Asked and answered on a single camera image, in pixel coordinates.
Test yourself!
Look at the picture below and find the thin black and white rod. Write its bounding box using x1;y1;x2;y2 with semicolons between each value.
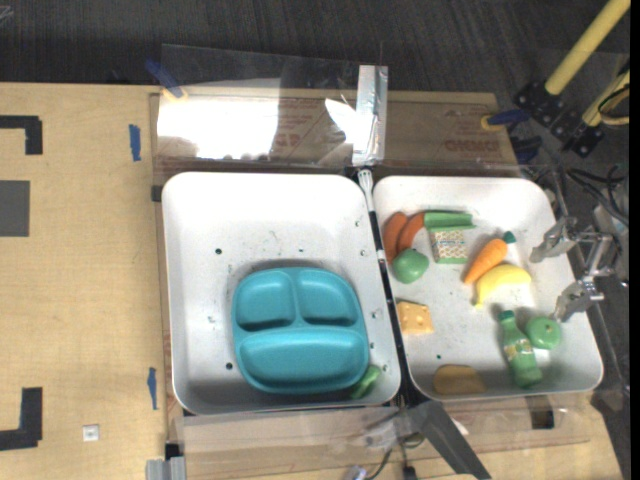
357;168;410;405

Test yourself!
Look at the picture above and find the yellow banana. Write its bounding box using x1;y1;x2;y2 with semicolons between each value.
473;263;533;309

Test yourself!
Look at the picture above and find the small carton with green top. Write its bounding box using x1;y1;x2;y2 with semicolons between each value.
423;210;477;265

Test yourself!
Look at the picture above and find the green toy pea pod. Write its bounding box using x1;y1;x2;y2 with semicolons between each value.
349;365;382;400

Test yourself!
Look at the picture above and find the green toy apple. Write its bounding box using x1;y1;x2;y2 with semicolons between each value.
524;316;563;351
391;247;430;285

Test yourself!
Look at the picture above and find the orange toy sausage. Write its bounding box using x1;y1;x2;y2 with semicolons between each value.
397;211;427;255
382;211;409;262

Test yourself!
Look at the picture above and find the green plastic bottle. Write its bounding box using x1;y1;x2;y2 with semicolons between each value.
497;309;544;388

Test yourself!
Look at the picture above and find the orange carrot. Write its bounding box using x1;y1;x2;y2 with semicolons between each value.
463;231;517;285

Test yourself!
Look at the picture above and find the blue divided plate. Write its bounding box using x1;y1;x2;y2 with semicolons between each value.
230;266;371;396

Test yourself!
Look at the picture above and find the yellow-brown toy bread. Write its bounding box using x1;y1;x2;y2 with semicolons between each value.
432;364;488;397

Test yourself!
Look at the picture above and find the yellow cheese wedge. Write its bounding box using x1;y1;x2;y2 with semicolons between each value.
395;300;435;337

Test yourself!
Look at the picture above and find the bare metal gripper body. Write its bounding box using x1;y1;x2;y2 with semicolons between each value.
573;231;626;289

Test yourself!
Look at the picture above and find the white plastic tray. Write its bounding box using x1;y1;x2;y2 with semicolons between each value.
160;171;402;416
372;175;605;402

